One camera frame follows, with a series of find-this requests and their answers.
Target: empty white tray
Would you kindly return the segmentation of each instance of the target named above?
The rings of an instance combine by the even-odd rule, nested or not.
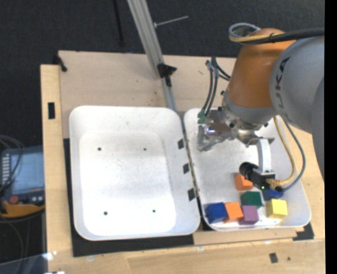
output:
[[[192,160],[193,175],[196,178],[202,211],[205,212],[205,208],[212,203],[241,203],[240,196],[244,191],[237,191],[234,178],[238,173],[241,163],[251,162],[258,165],[257,148],[256,146],[246,148],[243,143],[235,139],[218,143],[209,151],[199,151],[197,149],[197,114],[199,112],[200,109],[187,111],[184,116],[184,123]],[[269,125],[262,127],[256,134],[264,138],[275,138],[270,145],[272,168],[276,173],[276,179],[287,179],[291,175],[291,161],[279,138],[273,120],[269,121]],[[254,187],[251,191],[259,192],[259,189]],[[266,202],[262,194],[261,198],[263,207],[258,209],[259,221],[254,225],[239,225],[237,221],[230,223],[220,221],[209,224],[205,215],[204,219],[216,231],[302,227],[310,221],[310,206],[301,182],[297,182],[291,189],[284,192],[284,196],[281,199],[287,202],[287,216],[282,219],[267,218]]]
[[[188,235],[200,223],[180,117],[168,108],[70,114],[74,224],[88,240]]]

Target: green block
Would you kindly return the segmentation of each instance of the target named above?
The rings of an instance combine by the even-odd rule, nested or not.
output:
[[[259,207],[262,207],[262,199],[261,199],[261,193],[260,192],[245,192],[241,195],[241,203],[242,205],[254,205],[257,206],[257,209]]]

